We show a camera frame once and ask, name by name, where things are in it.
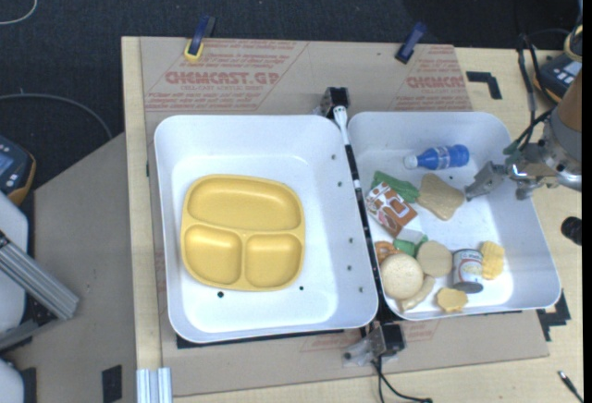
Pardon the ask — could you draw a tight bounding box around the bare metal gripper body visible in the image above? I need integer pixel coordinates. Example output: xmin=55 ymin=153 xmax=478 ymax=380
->
xmin=506 ymin=140 xmax=584 ymax=190

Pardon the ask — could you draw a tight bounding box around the white plastic tray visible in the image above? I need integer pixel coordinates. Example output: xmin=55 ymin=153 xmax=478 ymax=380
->
xmin=153 ymin=114 xmax=381 ymax=344
xmin=346 ymin=110 xmax=562 ymax=323

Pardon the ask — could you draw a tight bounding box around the beige bread slice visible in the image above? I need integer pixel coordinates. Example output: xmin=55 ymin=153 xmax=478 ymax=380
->
xmin=416 ymin=172 xmax=466 ymax=222

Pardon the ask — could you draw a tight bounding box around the blue bottle with white cap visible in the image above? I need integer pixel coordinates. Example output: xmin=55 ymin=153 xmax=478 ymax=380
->
xmin=402 ymin=143 xmax=471 ymax=171

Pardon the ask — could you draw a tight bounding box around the green toy vegetable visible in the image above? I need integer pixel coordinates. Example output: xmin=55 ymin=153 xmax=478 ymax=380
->
xmin=370 ymin=170 xmax=420 ymax=204

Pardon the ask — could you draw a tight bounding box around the small can with yellow label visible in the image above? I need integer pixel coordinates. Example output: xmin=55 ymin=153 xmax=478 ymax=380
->
xmin=450 ymin=249 xmax=486 ymax=295

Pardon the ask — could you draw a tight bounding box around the beige round biscuit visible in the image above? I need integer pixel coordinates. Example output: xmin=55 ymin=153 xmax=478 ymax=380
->
xmin=415 ymin=239 xmax=454 ymax=278

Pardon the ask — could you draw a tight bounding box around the white and green packet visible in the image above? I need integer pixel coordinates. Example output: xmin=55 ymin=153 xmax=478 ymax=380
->
xmin=392 ymin=227 xmax=430 ymax=257

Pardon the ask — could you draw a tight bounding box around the orange and white carton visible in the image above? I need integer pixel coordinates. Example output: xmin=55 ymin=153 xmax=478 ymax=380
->
xmin=364 ymin=182 xmax=419 ymax=238

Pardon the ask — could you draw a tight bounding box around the yellow wavy chip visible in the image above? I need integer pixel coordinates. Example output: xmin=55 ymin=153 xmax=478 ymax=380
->
xmin=435 ymin=287 xmax=470 ymax=314

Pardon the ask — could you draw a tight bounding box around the brown pretzel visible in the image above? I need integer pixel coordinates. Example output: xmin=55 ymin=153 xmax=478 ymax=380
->
xmin=374 ymin=240 xmax=397 ymax=267

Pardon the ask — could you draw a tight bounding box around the beige round bun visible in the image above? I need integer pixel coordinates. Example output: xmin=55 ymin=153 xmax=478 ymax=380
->
xmin=379 ymin=251 xmax=425 ymax=300

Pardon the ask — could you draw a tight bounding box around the thin black and white rod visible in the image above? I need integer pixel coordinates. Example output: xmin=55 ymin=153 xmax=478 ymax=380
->
xmin=332 ymin=105 xmax=386 ymax=329

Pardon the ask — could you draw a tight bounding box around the pale beige curved toy food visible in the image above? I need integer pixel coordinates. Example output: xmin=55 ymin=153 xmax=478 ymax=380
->
xmin=399 ymin=275 xmax=438 ymax=312

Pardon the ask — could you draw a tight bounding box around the brown cardboard board, red print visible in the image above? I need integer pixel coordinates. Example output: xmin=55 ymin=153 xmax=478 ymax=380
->
xmin=138 ymin=36 xmax=552 ymax=397

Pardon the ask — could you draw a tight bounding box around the yellow divided plate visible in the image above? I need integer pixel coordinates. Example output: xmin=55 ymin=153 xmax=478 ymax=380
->
xmin=179 ymin=174 xmax=307 ymax=293

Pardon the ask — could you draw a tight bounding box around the black cylinder on white bracket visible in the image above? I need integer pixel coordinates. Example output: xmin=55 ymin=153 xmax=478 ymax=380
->
xmin=557 ymin=169 xmax=584 ymax=248

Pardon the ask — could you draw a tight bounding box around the black block with thin wires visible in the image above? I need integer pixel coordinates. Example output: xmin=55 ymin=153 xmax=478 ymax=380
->
xmin=317 ymin=86 xmax=350 ymax=116
xmin=343 ymin=322 xmax=408 ymax=366

